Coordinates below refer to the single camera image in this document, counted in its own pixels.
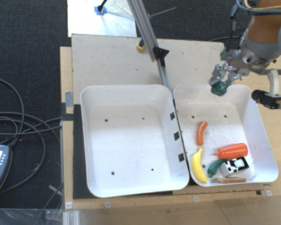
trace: toy ketchup bottle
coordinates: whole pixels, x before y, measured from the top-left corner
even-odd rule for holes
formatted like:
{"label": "toy ketchup bottle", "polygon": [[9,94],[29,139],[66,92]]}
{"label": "toy ketchup bottle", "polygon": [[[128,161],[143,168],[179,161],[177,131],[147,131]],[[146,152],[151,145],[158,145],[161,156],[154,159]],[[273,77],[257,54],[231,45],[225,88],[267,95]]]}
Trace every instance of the toy ketchup bottle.
{"label": "toy ketchup bottle", "polygon": [[248,147],[244,143],[237,143],[219,148],[214,155],[218,156],[219,159],[241,158],[248,155]]}

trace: black carpet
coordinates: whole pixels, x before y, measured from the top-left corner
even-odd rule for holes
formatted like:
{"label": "black carpet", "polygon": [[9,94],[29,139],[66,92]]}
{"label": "black carpet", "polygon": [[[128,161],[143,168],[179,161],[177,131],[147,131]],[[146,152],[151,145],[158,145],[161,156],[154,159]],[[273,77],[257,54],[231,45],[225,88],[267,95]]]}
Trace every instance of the black carpet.
{"label": "black carpet", "polygon": [[[158,38],[210,40],[229,35],[229,13],[235,0],[144,0],[144,3],[151,15],[177,7],[152,17]],[[235,35],[240,35],[248,16],[239,12],[237,21]],[[26,114],[42,120],[61,116],[60,46],[70,46],[67,0],[0,0],[0,79],[18,90]],[[0,112],[20,111],[17,97],[0,83]],[[8,124],[0,126],[13,131]],[[50,133],[43,137],[46,142],[43,166],[22,186],[0,194],[0,208],[42,208],[53,194],[49,185],[56,188],[60,185],[59,143]],[[2,190],[32,173],[42,158],[42,144],[37,136],[26,135],[13,152],[11,170]],[[48,207],[56,208],[59,200],[57,195]]]}

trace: black bracket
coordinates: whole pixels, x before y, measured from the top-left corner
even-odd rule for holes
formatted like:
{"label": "black bracket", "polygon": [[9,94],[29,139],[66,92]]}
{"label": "black bracket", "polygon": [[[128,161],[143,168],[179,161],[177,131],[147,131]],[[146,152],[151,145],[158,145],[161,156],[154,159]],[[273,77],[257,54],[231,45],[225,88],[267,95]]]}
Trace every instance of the black bracket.
{"label": "black bracket", "polygon": [[154,52],[155,58],[159,59],[160,63],[161,63],[161,66],[165,68],[164,58],[169,53],[169,50],[165,50],[165,49],[160,48],[160,47],[154,47],[153,52]]}

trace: green toy vegetable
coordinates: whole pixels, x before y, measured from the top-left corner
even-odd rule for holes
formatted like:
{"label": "green toy vegetable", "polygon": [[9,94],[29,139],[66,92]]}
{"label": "green toy vegetable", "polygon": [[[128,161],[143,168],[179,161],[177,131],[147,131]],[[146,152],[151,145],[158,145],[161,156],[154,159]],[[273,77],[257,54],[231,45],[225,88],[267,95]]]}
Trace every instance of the green toy vegetable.
{"label": "green toy vegetable", "polygon": [[216,170],[219,168],[219,166],[221,166],[221,164],[226,161],[227,161],[227,159],[220,159],[220,160],[214,161],[207,169],[207,173],[208,173],[209,177],[212,178],[212,176],[214,176],[216,174]]}

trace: blue tape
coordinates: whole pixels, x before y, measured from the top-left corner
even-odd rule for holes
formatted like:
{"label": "blue tape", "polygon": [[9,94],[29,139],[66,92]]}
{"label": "blue tape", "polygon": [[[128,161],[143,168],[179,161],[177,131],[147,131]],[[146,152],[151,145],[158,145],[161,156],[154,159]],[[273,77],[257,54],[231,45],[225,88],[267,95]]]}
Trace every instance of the blue tape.
{"label": "blue tape", "polygon": [[96,13],[97,15],[103,16],[104,14],[107,14],[107,8],[104,7],[104,6],[103,6],[103,8],[102,8],[102,12],[99,12],[99,11],[98,11],[98,6],[97,6],[97,7],[94,7],[94,8],[95,8],[95,13]]}

